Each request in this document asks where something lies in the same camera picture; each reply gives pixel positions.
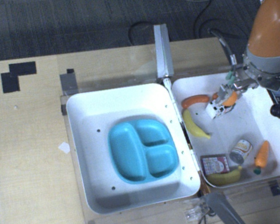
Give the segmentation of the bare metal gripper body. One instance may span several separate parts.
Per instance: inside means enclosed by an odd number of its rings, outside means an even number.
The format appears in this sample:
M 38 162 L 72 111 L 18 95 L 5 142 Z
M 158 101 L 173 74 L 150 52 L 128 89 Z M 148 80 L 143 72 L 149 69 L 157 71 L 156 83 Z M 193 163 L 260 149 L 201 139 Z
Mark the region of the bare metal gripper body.
M 249 88 L 256 89 L 265 78 L 264 71 L 258 69 L 254 64 L 248 63 L 238 67 L 233 71 L 234 81 L 240 82 L 241 92 L 246 92 Z

